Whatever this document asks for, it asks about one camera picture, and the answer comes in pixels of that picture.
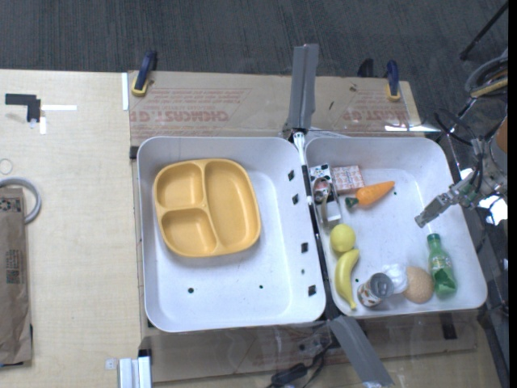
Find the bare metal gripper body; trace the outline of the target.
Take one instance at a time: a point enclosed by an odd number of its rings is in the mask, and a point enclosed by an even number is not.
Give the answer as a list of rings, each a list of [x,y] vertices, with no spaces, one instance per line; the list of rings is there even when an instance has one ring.
[[[492,197],[507,200],[507,176],[499,170],[475,167],[445,193],[448,201],[465,209],[474,209]]]

